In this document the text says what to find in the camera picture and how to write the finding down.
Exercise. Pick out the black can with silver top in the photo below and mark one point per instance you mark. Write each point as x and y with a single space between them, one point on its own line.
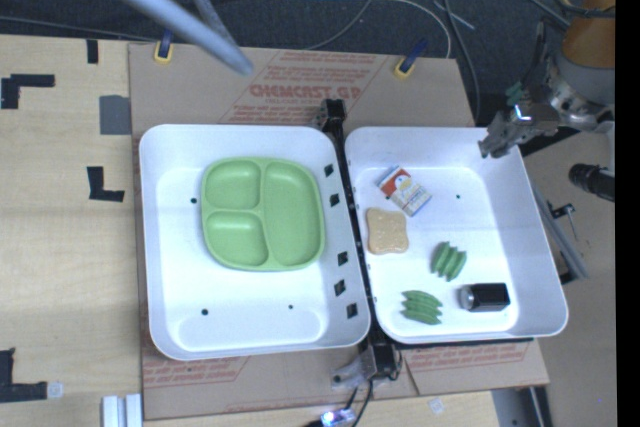
487 297

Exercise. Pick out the green pea pods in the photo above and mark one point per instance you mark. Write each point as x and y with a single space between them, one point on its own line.
448 261
421 307

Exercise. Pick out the brown cardboard board red print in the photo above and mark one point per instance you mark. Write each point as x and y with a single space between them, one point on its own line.
200 85

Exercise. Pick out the green divided plate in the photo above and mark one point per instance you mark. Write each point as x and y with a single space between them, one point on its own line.
280 210

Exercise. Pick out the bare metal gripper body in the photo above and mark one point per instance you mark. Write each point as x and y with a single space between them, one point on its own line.
555 112

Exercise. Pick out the thin black rod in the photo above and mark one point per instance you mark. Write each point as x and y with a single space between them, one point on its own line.
356 230

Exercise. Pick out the beige toast slice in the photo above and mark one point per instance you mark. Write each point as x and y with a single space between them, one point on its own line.
386 231

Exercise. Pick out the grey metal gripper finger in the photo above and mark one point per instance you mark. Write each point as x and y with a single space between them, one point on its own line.
492 135
506 142

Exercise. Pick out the white plastic tray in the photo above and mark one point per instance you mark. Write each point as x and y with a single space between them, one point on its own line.
490 225
250 315

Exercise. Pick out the red and white carton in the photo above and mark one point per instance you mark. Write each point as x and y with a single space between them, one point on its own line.
402 190

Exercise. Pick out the black cylinder on white bracket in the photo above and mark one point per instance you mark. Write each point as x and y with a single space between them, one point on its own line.
595 180

